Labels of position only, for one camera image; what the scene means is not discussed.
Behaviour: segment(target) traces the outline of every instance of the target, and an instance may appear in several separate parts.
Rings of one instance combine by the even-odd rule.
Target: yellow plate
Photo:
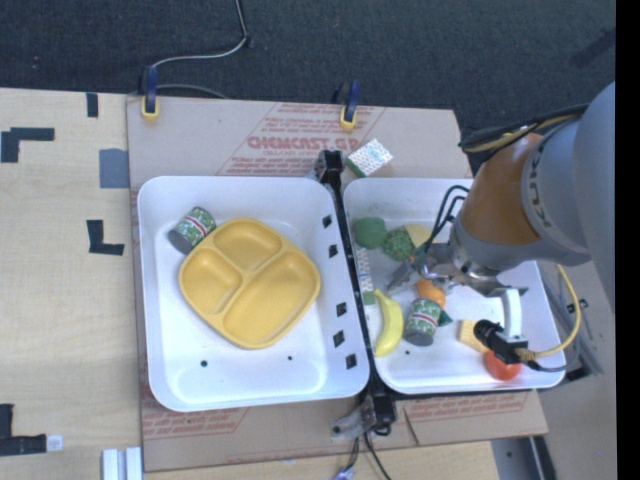
[[[244,348],[273,345],[320,291],[313,262],[280,233],[248,218],[207,235],[185,258],[178,280],[193,310]]]

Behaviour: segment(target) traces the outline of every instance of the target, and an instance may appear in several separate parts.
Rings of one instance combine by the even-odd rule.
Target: yellow banana
[[[400,304],[387,297],[379,288],[376,288],[373,294],[380,303],[383,318],[382,332],[376,341],[374,355],[382,357],[394,350],[400,343],[404,331],[404,321]]]

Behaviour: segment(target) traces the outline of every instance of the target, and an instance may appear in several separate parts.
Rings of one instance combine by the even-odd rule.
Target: wooden table
[[[104,449],[140,446],[130,195],[100,188],[99,151],[127,149],[125,96],[0,89],[0,130],[54,128],[0,163],[0,403],[13,435],[63,437],[63,450],[0,457],[0,478],[100,478]],[[124,253],[89,253],[87,220]],[[401,478],[497,479],[489,442],[379,452]],[[145,478],[332,478],[329,456],[145,474]],[[381,478],[368,453],[358,479]]]

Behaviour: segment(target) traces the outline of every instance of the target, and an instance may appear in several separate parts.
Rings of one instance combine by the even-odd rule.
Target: tin can
[[[183,254],[189,254],[200,241],[216,228],[216,221],[205,209],[196,206],[169,231],[169,241]]]
[[[403,338],[419,347],[433,343],[442,308],[430,299],[416,299],[411,304],[411,312],[405,325]]]

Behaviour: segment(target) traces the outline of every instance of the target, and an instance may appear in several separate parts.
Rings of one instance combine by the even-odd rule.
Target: cardboard sheet
[[[153,397],[146,371],[137,194],[163,175],[304,176],[321,150],[345,155],[377,139],[393,160],[374,176],[464,178],[459,130],[446,110],[359,107],[358,124],[339,126],[340,106],[160,98],[145,121],[140,99],[127,101],[133,256],[140,357],[141,420],[146,471],[348,453],[330,438],[330,421],[355,399],[176,413]],[[348,170],[343,182],[355,175]],[[378,448],[540,434],[546,422],[535,392],[434,397],[398,404],[390,436]]]

